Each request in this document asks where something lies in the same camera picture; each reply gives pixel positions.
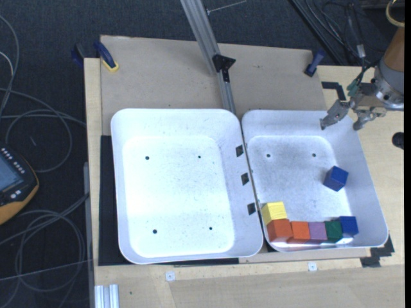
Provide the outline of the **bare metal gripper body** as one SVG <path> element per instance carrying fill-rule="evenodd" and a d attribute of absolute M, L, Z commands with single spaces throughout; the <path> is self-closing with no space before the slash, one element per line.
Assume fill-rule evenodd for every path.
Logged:
<path fill-rule="evenodd" d="M 404 96 L 390 85 L 361 83 L 349 91 L 351 106 L 359 108 L 385 108 L 404 111 Z"/>

